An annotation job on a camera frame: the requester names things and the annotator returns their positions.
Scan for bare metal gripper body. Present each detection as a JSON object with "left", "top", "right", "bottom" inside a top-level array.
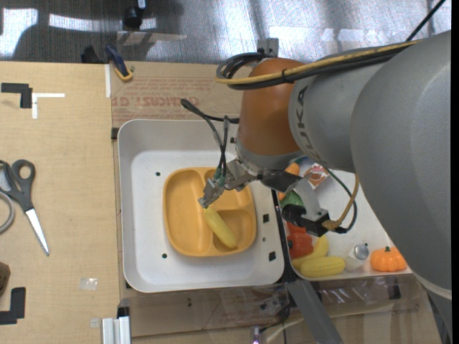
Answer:
[{"left": 203, "top": 158, "right": 265, "bottom": 196}]

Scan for yellow corn cob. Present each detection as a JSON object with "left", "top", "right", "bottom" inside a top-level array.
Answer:
[
  {"left": 300, "top": 256, "right": 346, "bottom": 278},
  {"left": 203, "top": 207, "right": 238, "bottom": 249}
]

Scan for orange divided plate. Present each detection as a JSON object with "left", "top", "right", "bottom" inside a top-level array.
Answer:
[{"left": 163, "top": 167, "right": 258, "bottom": 258}]

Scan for green toy vegetable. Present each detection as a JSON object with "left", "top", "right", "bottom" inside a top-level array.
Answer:
[{"left": 280, "top": 190, "right": 305, "bottom": 209}]

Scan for white plastic tray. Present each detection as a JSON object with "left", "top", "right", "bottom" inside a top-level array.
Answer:
[
  {"left": 117, "top": 118, "right": 285, "bottom": 295},
  {"left": 274, "top": 158, "right": 414, "bottom": 282}
]

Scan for white and red carton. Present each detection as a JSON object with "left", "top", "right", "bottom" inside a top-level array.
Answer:
[{"left": 302, "top": 163, "right": 331, "bottom": 191}]

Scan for red bell pepper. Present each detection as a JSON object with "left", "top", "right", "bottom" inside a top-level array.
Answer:
[{"left": 286, "top": 222, "right": 314, "bottom": 260}]

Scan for yellow banana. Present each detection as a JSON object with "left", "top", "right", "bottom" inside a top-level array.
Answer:
[{"left": 291, "top": 234, "right": 331, "bottom": 269}]

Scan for brown cardboard board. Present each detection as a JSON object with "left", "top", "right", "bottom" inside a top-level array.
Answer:
[{"left": 108, "top": 60, "right": 433, "bottom": 338}]

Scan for white bottle with silver cap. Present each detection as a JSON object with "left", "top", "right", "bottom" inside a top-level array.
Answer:
[{"left": 344, "top": 243, "right": 371, "bottom": 272}]

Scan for orange pumpkin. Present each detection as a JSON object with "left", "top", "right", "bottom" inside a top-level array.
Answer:
[{"left": 369, "top": 246, "right": 408, "bottom": 273}]

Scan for black office chair base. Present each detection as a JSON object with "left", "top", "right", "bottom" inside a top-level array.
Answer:
[{"left": 122, "top": 0, "right": 216, "bottom": 29}]

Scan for black cylinder on white bracket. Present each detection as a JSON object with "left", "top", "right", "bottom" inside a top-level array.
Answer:
[{"left": 281, "top": 177, "right": 331, "bottom": 237}]

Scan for grey handled scissors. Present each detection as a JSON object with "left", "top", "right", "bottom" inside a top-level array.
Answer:
[{"left": 0, "top": 158, "right": 50, "bottom": 257}]

